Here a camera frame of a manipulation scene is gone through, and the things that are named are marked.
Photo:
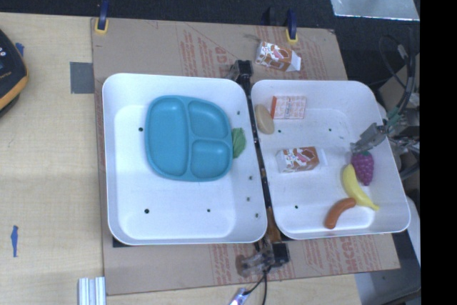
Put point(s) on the white plastic tray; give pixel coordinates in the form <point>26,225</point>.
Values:
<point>171,210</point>
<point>321,189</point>

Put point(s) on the orange carton with picture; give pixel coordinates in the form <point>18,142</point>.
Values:
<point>276,56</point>
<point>298,159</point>

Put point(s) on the blue divided plate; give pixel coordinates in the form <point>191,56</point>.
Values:
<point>168,139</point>

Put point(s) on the thin black rod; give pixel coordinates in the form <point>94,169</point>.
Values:
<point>257,146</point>

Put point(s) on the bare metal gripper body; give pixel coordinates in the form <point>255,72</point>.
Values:
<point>400,137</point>

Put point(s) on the brown cardboard board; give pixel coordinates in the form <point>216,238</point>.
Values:
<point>143,46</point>

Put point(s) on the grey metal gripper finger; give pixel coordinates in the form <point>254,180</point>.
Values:
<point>371,132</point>
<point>364,146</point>

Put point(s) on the green lettuce leaf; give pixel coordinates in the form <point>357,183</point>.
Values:
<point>239,143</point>

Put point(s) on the yellow banana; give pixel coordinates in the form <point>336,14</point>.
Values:
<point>352,184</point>

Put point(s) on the orange sausage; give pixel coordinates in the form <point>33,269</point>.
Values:
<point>339,212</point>

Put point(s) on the beige biscuit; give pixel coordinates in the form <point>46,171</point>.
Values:
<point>265,119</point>

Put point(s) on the plain orange and white carton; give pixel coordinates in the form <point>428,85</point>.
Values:
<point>289,108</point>

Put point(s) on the purple grapes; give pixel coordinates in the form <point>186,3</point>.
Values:
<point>363,166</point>

